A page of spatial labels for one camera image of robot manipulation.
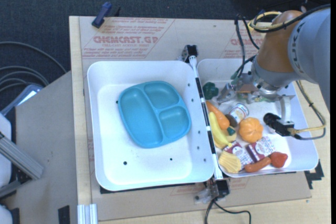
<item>sausage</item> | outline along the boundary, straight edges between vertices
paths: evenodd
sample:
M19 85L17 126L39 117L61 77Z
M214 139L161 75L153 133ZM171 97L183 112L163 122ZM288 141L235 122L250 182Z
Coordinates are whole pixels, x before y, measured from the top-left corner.
M260 169L263 169L264 167L266 167L269 164L271 164L271 158L270 157L265 157L265 158L261 159L260 161L258 161L256 163L251 163L251 164L245 165L244 169L248 173L254 173L256 171L259 171Z

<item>can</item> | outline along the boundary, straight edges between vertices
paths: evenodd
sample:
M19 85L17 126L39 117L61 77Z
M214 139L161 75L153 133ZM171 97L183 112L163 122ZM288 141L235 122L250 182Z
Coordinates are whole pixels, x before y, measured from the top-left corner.
M230 121L230 125L232 127L237 127L238 124L248 115L249 115L248 108L245 105L238 103L225 116Z

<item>blue clamp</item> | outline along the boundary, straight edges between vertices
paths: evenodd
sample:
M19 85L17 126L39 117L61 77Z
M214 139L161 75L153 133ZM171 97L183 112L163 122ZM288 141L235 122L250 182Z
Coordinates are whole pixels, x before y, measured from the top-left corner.
M99 12L99 14L97 15L97 17L95 18L95 20L92 22L92 25L100 28L101 25L104 23L104 17L107 15L107 13L110 12L112 8L112 4L110 2L106 2L102 5L101 10Z

